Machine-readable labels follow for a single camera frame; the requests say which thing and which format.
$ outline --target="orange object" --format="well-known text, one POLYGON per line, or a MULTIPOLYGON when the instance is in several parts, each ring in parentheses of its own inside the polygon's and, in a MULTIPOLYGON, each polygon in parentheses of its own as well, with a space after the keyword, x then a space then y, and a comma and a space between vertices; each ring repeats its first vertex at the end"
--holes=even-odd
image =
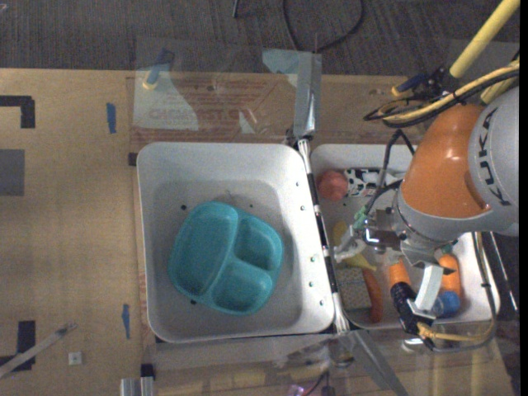
POLYGON ((392 288, 396 283, 401 282, 411 285, 411 279, 402 258, 399 259, 398 263, 389 267, 389 286, 392 288))
POLYGON ((317 178, 316 187, 322 198, 339 201, 348 192, 348 180, 341 172, 327 170, 317 178))
POLYGON ((469 174, 468 143, 482 107, 457 105, 425 133, 403 180, 405 202, 427 215, 466 219, 489 210, 469 174))
POLYGON ((363 280, 370 298, 370 321, 379 323, 383 318, 383 294, 381 293, 380 284, 376 280, 374 273, 366 268, 361 269, 363 280))
POLYGON ((443 275, 441 289, 443 291, 455 292, 459 298, 462 297, 462 284, 460 281, 460 266, 459 261, 453 254, 444 254, 438 260, 438 263, 443 266, 455 270, 454 273, 443 275))

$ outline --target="gray square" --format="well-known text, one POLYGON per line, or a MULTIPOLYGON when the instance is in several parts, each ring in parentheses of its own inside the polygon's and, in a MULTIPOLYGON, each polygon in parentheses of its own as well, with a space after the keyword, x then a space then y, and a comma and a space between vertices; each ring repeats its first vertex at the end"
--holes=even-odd
POLYGON ((24 196, 23 149, 0 149, 0 196, 24 196))

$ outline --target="teal divided plate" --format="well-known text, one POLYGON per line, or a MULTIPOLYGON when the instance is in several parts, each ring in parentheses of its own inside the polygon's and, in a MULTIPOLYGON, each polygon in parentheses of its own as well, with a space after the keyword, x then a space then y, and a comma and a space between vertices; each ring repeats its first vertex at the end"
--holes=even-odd
POLYGON ((168 260, 177 290, 233 315, 254 314, 269 300, 283 257, 281 236, 265 221, 222 202, 194 208, 168 260))

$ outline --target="red ball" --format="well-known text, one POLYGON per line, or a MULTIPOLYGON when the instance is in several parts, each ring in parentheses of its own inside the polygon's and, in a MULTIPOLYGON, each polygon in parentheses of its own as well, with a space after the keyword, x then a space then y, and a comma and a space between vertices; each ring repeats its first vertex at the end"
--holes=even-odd
POLYGON ((339 201, 348 191, 348 180, 345 175, 335 170, 327 170, 316 181, 317 191, 322 198, 339 201))

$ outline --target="dark floor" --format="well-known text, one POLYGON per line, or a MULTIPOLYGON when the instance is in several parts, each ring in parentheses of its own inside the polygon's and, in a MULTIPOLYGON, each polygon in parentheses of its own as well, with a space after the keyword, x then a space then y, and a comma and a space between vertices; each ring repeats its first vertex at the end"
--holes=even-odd
MULTIPOLYGON (((501 0, 240 0, 236 19, 233 2, 0 0, 0 67, 135 69, 153 59, 158 42, 175 40, 191 43, 195 57, 185 61, 190 69, 217 68, 222 60, 210 48, 220 43, 245 49, 324 47, 324 73, 410 76, 449 65, 501 0)), ((517 11, 473 74, 502 66, 519 43, 517 11)), ((236 69, 253 69, 244 63, 239 60, 236 69)), ((519 241, 497 240, 518 304, 519 241)), ((519 313, 508 305, 507 289, 502 297, 497 335, 520 389, 519 313)))

